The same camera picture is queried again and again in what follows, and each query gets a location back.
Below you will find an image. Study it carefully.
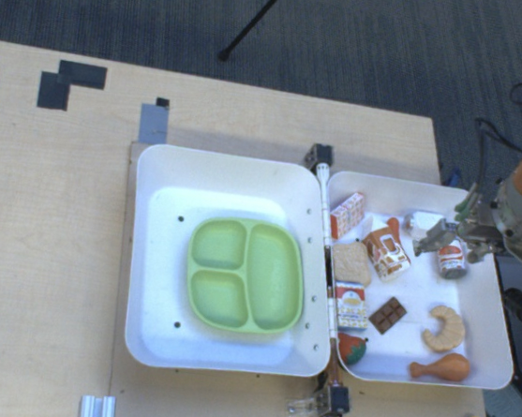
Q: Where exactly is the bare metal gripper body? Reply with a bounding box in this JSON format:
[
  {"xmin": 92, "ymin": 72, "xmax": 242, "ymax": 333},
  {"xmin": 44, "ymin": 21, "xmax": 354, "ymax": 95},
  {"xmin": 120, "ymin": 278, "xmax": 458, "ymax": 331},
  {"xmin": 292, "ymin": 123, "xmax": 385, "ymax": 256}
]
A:
[{"xmin": 454, "ymin": 198, "xmax": 522, "ymax": 259}]

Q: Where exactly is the white and clear bottle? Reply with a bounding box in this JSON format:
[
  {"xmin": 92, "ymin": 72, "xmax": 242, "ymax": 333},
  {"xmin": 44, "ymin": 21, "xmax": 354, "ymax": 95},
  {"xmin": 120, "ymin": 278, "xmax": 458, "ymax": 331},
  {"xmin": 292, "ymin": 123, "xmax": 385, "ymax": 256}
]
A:
[{"xmin": 400, "ymin": 207, "xmax": 448, "ymax": 244}]

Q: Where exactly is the red and white can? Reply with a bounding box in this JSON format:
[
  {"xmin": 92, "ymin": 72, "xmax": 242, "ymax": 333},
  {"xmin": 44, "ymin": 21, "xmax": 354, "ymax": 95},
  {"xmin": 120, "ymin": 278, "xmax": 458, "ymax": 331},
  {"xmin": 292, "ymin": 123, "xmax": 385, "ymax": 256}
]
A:
[{"xmin": 433, "ymin": 235, "xmax": 472, "ymax": 283}]

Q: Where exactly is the orange and white milk carton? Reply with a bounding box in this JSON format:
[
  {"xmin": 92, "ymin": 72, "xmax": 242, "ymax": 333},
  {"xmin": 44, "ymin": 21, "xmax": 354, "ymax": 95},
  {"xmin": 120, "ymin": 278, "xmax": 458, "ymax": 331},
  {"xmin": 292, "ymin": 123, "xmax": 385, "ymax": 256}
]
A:
[{"xmin": 356, "ymin": 222, "xmax": 417, "ymax": 287}]

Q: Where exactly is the white plastic tray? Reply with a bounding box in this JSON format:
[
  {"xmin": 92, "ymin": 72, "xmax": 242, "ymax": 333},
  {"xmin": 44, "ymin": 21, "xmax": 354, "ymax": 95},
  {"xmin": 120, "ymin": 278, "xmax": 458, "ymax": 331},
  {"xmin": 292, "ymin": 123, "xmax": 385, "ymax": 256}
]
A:
[
  {"xmin": 112, "ymin": 140, "xmax": 356, "ymax": 391},
  {"xmin": 304, "ymin": 168, "xmax": 522, "ymax": 400}
]

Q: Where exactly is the tan croissant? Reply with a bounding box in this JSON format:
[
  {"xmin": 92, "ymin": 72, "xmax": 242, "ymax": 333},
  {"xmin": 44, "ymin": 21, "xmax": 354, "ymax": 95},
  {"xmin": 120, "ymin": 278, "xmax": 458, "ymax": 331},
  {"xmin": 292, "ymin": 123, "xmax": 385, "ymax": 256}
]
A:
[{"xmin": 418, "ymin": 303, "xmax": 470, "ymax": 357}]

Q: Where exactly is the tan bread slice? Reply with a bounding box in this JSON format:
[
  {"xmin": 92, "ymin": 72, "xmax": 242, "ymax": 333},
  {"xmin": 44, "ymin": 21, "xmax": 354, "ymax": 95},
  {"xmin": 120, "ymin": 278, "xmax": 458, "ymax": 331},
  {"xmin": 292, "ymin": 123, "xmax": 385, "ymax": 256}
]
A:
[{"xmin": 327, "ymin": 238, "xmax": 378, "ymax": 290}]

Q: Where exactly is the brown chocolate bar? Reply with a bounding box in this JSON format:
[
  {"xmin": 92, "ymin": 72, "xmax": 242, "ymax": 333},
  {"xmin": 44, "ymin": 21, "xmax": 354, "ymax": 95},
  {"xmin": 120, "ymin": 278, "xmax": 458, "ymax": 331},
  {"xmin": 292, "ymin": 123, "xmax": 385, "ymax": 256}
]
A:
[{"xmin": 365, "ymin": 293, "xmax": 410, "ymax": 339}]

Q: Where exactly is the red and white packet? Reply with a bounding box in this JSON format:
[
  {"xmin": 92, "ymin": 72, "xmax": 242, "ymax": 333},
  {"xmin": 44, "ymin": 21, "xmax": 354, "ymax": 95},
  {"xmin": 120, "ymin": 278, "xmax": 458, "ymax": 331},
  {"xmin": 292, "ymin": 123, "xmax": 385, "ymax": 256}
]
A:
[{"xmin": 330, "ymin": 279, "xmax": 375, "ymax": 333}]

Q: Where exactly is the thin black and white rod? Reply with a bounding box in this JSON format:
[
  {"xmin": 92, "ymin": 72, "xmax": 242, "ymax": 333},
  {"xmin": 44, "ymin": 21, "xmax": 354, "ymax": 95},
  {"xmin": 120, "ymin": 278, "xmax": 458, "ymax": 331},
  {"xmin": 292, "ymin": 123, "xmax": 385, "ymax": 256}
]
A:
[{"xmin": 289, "ymin": 160, "xmax": 367, "ymax": 389}]

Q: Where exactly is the orange chicken drumstick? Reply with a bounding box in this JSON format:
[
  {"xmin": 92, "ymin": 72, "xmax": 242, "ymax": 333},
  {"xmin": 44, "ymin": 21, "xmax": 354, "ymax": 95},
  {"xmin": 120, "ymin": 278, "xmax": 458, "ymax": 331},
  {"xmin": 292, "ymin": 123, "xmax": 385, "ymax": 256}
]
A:
[{"xmin": 407, "ymin": 347, "xmax": 473, "ymax": 386}]

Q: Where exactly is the red strawberry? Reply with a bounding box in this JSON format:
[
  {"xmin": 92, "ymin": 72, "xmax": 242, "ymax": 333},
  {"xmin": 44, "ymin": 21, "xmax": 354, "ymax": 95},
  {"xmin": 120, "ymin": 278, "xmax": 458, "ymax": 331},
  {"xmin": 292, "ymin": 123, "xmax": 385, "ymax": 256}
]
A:
[{"xmin": 334, "ymin": 332, "xmax": 370, "ymax": 369}]

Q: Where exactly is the green divided plate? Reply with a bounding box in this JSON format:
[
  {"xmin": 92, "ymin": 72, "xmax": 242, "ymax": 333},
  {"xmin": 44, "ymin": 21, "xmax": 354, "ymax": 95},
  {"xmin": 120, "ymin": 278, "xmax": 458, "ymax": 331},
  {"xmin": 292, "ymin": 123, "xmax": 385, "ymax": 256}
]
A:
[{"xmin": 178, "ymin": 212, "xmax": 315, "ymax": 342}]

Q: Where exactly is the black tripod leg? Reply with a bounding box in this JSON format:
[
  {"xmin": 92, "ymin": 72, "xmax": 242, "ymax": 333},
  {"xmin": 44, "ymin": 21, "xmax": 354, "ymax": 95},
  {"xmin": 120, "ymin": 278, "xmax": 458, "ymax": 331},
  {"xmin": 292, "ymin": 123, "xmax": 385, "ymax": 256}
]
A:
[{"xmin": 216, "ymin": 0, "xmax": 300, "ymax": 71}]

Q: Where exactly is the black block with wires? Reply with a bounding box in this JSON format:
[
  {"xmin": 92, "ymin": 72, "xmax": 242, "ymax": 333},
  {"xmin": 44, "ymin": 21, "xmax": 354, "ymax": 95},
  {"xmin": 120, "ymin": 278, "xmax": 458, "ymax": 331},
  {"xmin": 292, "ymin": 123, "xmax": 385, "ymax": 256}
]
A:
[
  {"xmin": 304, "ymin": 141, "xmax": 336, "ymax": 172},
  {"xmin": 326, "ymin": 384, "xmax": 355, "ymax": 417}
]

